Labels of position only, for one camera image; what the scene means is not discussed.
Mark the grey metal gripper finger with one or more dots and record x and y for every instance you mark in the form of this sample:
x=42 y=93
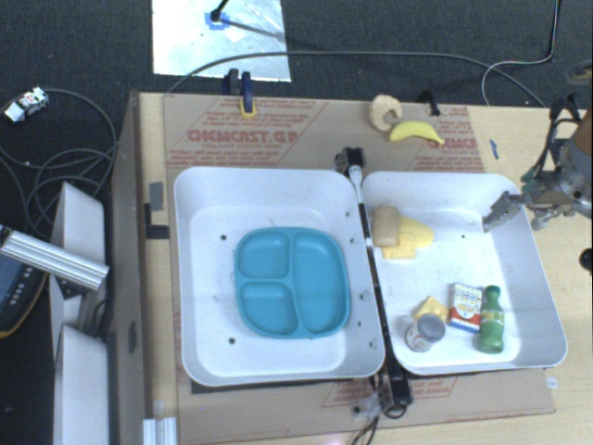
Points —
x=495 y=220
x=507 y=200

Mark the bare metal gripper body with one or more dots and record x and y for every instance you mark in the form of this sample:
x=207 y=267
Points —
x=553 y=197

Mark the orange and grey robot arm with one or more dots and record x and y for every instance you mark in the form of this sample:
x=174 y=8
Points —
x=584 y=142

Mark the white plastic tray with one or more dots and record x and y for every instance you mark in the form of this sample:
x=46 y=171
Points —
x=210 y=267
x=468 y=258

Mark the yellow cheese wedge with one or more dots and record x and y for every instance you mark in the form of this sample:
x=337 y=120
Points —
x=417 y=232

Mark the white red and yellow carton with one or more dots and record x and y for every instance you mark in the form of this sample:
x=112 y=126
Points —
x=464 y=308

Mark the flat yellow cheese slice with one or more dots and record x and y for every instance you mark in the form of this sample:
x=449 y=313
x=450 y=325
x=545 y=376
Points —
x=399 y=251

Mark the green bottle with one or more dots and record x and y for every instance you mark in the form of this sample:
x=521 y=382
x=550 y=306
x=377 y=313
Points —
x=490 y=322

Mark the small yellow wedge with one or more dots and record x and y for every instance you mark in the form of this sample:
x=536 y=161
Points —
x=432 y=306

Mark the tan bread slice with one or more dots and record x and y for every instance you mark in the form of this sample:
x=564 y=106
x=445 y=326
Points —
x=386 y=226

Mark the yellow banana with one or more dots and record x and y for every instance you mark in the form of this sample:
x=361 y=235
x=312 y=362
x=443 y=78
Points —
x=414 y=131

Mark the thin black and white rod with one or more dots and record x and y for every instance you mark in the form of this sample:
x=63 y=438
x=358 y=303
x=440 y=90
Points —
x=367 y=230

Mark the small grey-topped can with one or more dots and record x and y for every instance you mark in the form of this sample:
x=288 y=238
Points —
x=425 y=333

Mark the beige croissant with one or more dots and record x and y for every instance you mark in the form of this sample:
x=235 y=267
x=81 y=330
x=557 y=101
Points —
x=382 y=109

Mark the blue divided plate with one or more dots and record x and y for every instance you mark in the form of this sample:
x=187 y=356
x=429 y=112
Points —
x=292 y=283

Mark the brown cardboard board red print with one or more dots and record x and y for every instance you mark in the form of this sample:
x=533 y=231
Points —
x=259 y=130

